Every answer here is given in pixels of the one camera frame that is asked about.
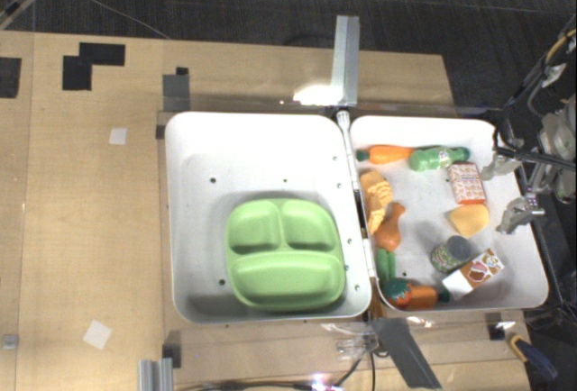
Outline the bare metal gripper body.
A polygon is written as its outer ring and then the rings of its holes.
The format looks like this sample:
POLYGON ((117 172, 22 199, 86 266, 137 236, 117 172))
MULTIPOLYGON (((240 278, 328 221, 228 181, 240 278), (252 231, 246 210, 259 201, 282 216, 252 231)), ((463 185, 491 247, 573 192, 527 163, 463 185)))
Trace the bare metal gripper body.
MULTIPOLYGON (((542 119, 539 133, 541 151, 562 160, 575 163, 576 159, 576 100, 571 95, 562 110, 547 114, 542 119)), ((534 171, 534 191, 537 194, 554 193, 565 204, 575 198, 576 174, 565 167, 539 164, 534 171)))

